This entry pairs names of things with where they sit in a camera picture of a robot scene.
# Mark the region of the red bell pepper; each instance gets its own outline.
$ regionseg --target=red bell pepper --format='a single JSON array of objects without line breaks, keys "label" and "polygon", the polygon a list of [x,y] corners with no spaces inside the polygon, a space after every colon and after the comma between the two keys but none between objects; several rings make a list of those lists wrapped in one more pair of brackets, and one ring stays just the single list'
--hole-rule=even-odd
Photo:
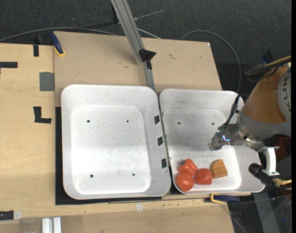
[{"label": "red bell pepper", "polygon": [[191,159],[186,159],[185,161],[181,162],[178,171],[181,173],[189,173],[191,175],[194,175],[197,169],[197,166]]}]

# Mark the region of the white tray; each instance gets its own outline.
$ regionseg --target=white tray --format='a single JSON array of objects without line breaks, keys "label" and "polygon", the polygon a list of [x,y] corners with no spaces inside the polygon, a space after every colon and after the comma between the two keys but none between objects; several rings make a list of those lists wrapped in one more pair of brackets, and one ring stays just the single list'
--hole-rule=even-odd
[{"label": "white tray", "polygon": [[[211,151],[209,142],[229,117],[237,94],[230,91],[167,89],[160,94],[160,107],[173,178],[180,162],[191,158],[198,168],[209,168],[223,159],[228,176],[210,185],[198,185],[184,194],[259,192],[264,185],[249,173],[252,163],[260,164],[258,154],[247,146],[223,146]],[[244,102],[239,101],[239,109]],[[237,114],[230,123],[236,122]]]},{"label": "white tray", "polygon": [[156,93],[70,85],[61,95],[63,184],[75,199],[162,196],[171,186]]}]

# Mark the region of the red object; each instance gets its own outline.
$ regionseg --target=red object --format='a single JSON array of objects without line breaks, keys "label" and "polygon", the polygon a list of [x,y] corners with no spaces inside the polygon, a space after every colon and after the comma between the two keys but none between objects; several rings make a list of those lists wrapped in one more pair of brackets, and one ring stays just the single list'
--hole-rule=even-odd
[{"label": "red object", "polygon": [[189,191],[194,185],[194,179],[189,173],[179,173],[175,178],[175,183],[181,191]]},{"label": "red object", "polygon": [[212,173],[208,168],[200,168],[195,173],[194,180],[197,184],[211,184]]},{"label": "red object", "polygon": [[191,159],[186,159],[184,162],[181,163],[178,171],[181,173],[189,173],[190,175],[194,175],[197,171],[197,166]]}]

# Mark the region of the table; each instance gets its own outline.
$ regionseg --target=table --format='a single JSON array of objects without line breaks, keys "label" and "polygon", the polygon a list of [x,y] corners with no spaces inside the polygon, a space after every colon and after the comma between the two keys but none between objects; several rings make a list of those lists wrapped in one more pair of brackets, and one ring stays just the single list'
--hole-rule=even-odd
[{"label": "table", "polygon": [[[2,68],[0,74],[0,211],[21,211],[23,218],[69,218],[99,213],[118,216],[122,213],[119,217],[125,215],[132,219],[138,202],[55,205],[55,107],[59,106],[59,95],[55,96],[55,93],[59,94],[63,86],[73,82],[144,85],[144,72],[132,59],[124,36],[110,36],[108,39],[107,35],[96,34],[57,32],[56,35],[66,48],[64,59],[54,54],[52,46],[38,46],[39,56],[35,56],[32,45],[0,43],[0,62],[18,62],[18,68]],[[82,48],[77,48],[75,54],[71,53],[73,47],[80,45],[78,42],[81,46],[84,43],[85,55],[80,55]],[[150,38],[144,38],[143,42],[147,49],[157,52],[152,65],[158,93],[166,88],[221,90],[208,43]],[[87,58],[88,51],[100,51],[101,54],[97,54],[97,58],[95,55]],[[91,60],[96,60],[94,71],[98,75],[87,80],[84,75],[90,77],[90,73],[78,74],[75,68],[77,62],[86,65]],[[64,63],[71,72],[62,72]],[[109,72],[105,72],[106,63],[107,66],[115,63]],[[43,72],[55,73],[55,92],[40,91],[39,76]],[[35,106],[42,108],[43,118],[52,118],[51,124],[35,123]],[[190,198],[167,194],[161,201],[140,203],[152,221],[165,216],[169,210],[173,215],[180,216],[183,213],[200,213],[202,218],[197,224],[217,220],[217,216],[223,223],[214,224],[214,228],[233,232],[231,219],[224,207],[206,203],[203,197],[206,196]],[[209,214],[204,213],[207,206]]]}]

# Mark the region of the wooden table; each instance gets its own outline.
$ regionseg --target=wooden table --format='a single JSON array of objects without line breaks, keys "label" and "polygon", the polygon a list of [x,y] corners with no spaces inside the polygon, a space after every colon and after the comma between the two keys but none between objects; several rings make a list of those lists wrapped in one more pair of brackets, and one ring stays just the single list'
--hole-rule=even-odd
[{"label": "wooden table", "polygon": [[[167,194],[161,201],[140,202],[143,205],[142,212],[136,212],[138,202],[55,205],[55,106],[58,106],[59,95],[55,96],[54,91],[40,91],[39,74],[55,73],[57,81],[60,79],[58,83],[55,82],[56,92],[61,92],[62,87],[70,83],[144,85],[144,72],[136,69],[137,65],[132,59],[125,37],[111,36],[111,41],[104,35],[56,34],[61,43],[69,41],[69,44],[63,45],[67,52],[64,59],[59,59],[54,54],[52,46],[39,46],[39,56],[35,57],[32,45],[0,43],[0,62],[18,62],[18,68],[2,68],[0,74],[0,211],[21,211],[23,218],[64,216],[63,220],[68,224],[63,227],[73,225],[73,215],[80,215],[80,223],[86,224],[92,219],[92,215],[97,214],[99,217],[99,213],[105,213],[99,218],[113,217],[117,221],[118,218],[124,218],[133,220],[134,223],[138,221],[147,228],[147,232],[155,224],[160,227],[177,225],[175,217],[192,223],[191,229],[201,227],[201,224],[205,224],[208,229],[212,224],[216,232],[233,232],[227,207],[206,203],[202,198],[207,196]],[[79,38],[83,39],[81,43],[91,44],[90,51],[95,51],[94,46],[102,49],[102,55],[97,55],[98,64],[114,62],[113,68],[118,69],[120,79],[114,75],[114,70],[104,73],[103,66],[97,69],[98,74],[102,73],[102,77],[98,75],[94,80],[84,79],[82,75],[76,80],[74,76],[77,75],[74,72],[68,75],[68,78],[64,76],[64,79],[56,75],[56,66],[60,73],[64,63],[71,70],[75,70],[75,65],[69,64],[74,60],[79,61],[82,50],[78,50],[74,56],[71,54],[71,46],[74,46],[75,41],[78,44]],[[152,62],[157,92],[165,88],[221,90],[211,49],[207,43],[145,38],[143,41],[147,49],[157,52]],[[110,49],[113,49],[115,54],[105,48],[106,44],[111,46]],[[81,56],[81,63],[91,61],[86,56],[88,52]],[[41,106],[42,117],[52,118],[51,124],[35,123],[34,106]],[[17,224],[16,221],[6,224],[0,222],[0,231],[3,227],[15,227]],[[113,229],[112,225],[106,224],[106,227]]]}]

